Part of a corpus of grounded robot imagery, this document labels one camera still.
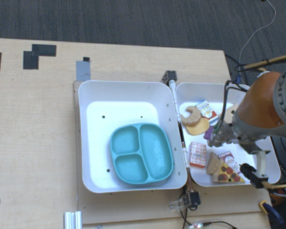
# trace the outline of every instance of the black electrical connector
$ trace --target black electrical connector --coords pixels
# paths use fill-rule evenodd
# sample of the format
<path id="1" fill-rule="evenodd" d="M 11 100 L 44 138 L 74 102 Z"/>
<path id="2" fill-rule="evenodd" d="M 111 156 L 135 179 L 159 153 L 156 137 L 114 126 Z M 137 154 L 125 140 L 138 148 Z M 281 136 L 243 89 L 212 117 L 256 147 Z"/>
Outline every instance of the black electrical connector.
<path id="1" fill-rule="evenodd" d="M 165 85 L 169 85 L 169 81 L 174 80 L 177 81 L 177 73 L 176 71 L 166 71 L 164 76 L 162 77 L 162 83 Z"/>
<path id="2" fill-rule="evenodd" d="M 190 201 L 191 201 L 191 205 L 189 208 L 196 209 L 197 206 L 200 205 L 199 193 L 197 191 L 189 192 L 189 196 L 190 196 Z"/>
<path id="3" fill-rule="evenodd" d="M 256 169 L 252 167 L 249 164 L 242 164 L 240 166 L 240 171 L 243 173 L 243 175 L 250 180 L 250 183 L 255 188 L 263 188 L 263 181 L 268 181 L 268 177 L 261 176 L 256 172 Z"/>

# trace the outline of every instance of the snack package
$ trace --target snack package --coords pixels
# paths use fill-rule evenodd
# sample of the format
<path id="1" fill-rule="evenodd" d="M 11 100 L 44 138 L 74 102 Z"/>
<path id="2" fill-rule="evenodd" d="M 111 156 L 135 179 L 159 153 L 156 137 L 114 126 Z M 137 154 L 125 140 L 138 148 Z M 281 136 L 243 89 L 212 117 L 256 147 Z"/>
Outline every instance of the snack package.
<path id="1" fill-rule="evenodd" d="M 208 101 L 203 101 L 195 106 L 197 109 L 200 110 L 200 113 L 204 118 L 207 118 L 210 122 L 214 121 L 218 118 L 215 110 L 210 106 Z"/>
<path id="2" fill-rule="evenodd" d="M 197 142 L 190 144 L 190 165 L 204 168 L 206 163 L 206 145 Z"/>
<path id="3" fill-rule="evenodd" d="M 236 173 L 240 173 L 239 165 L 230 151 L 220 154 L 218 157 L 226 162 Z"/>

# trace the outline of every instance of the blue object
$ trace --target blue object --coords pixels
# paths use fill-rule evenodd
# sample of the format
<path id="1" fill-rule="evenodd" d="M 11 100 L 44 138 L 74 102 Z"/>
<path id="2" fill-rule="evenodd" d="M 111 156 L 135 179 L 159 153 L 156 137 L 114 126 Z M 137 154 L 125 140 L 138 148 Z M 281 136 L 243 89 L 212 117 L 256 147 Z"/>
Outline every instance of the blue object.
<path id="1" fill-rule="evenodd" d="M 164 180 L 174 168 L 168 138 L 155 124 L 133 124 L 116 129 L 110 138 L 110 149 L 118 177 L 129 184 Z"/>
<path id="2" fill-rule="evenodd" d="M 265 210 L 268 213 L 269 219 L 273 221 L 276 225 L 283 225 L 284 220 L 280 216 L 280 214 L 269 204 L 263 203 L 262 204 Z"/>
<path id="3" fill-rule="evenodd" d="M 240 84 L 240 83 L 241 83 L 241 80 L 242 80 L 242 76 L 241 76 L 240 73 L 238 73 L 235 82 L 236 82 L 237 84 Z"/>

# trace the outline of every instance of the wooden table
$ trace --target wooden table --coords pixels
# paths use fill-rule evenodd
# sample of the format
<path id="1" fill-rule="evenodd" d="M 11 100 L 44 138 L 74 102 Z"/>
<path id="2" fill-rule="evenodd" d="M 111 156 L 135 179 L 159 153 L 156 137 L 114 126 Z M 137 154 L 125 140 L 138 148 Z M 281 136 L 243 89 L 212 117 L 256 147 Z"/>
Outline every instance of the wooden table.
<path id="1" fill-rule="evenodd" d="M 39 70 L 24 70 L 23 51 L 31 51 L 32 44 L 56 45 L 56 57 L 39 57 Z M 81 207 L 73 88 L 76 61 L 90 57 L 94 80 L 158 82 L 166 70 L 177 71 L 178 83 L 224 83 L 229 78 L 222 51 L 0 39 L 0 52 L 0 229 L 63 228 L 64 212 Z M 242 229 L 270 228 L 258 207 L 263 199 L 270 203 L 265 190 L 196 188 L 202 204 L 189 213 L 190 222 L 224 220 Z M 89 214 L 83 214 L 83 227 L 181 228 L 180 215 L 168 213 L 167 207 L 179 194 L 179 190 L 142 192 L 141 201 L 146 198 L 150 203 L 130 211 L 118 196 L 132 199 L 134 193 L 91 194 L 87 203 L 96 199 L 99 204 L 90 204 L 91 221 Z"/>

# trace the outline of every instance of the gray carpet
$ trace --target gray carpet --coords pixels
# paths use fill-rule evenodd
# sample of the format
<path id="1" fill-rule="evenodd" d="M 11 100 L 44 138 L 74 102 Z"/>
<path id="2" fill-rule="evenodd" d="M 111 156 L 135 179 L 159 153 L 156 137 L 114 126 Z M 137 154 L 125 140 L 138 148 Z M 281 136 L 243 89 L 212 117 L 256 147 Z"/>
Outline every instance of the gray carpet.
<path id="1" fill-rule="evenodd" d="M 286 0 L 269 1 L 276 19 L 245 47 L 242 63 L 286 54 Z M 0 0 L 0 38 L 218 49 L 238 60 L 273 16 L 260 0 Z M 236 63 L 227 62 L 235 79 Z M 246 76 L 251 84 L 257 73 Z"/>

